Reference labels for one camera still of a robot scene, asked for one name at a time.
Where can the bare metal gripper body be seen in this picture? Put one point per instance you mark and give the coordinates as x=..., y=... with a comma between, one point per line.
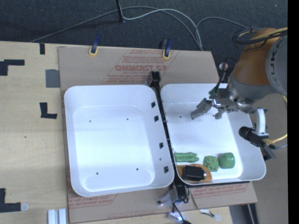
x=227, y=100

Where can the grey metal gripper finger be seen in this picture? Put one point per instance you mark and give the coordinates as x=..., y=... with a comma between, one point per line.
x=219, y=114
x=201, y=109

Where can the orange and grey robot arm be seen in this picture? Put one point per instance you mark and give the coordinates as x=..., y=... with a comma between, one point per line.
x=252, y=66

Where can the white plastic tray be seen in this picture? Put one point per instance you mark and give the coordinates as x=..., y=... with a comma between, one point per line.
x=205, y=136
x=112, y=139

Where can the thin black rod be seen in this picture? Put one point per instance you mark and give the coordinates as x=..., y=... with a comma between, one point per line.
x=163, y=120

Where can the green bell pepper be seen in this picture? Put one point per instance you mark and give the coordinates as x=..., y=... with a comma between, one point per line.
x=227, y=160

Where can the green pea pod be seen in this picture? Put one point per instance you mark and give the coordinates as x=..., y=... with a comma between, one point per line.
x=186, y=157

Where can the green bumpy grapes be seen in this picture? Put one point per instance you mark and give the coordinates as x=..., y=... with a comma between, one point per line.
x=211, y=163

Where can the black box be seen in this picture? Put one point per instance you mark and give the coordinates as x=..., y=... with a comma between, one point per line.
x=193, y=173

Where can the brown cardboard board red print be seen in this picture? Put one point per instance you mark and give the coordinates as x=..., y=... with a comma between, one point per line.
x=130, y=64

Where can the black cylinder on white bracket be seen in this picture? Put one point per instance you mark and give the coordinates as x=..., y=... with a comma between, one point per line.
x=251, y=135

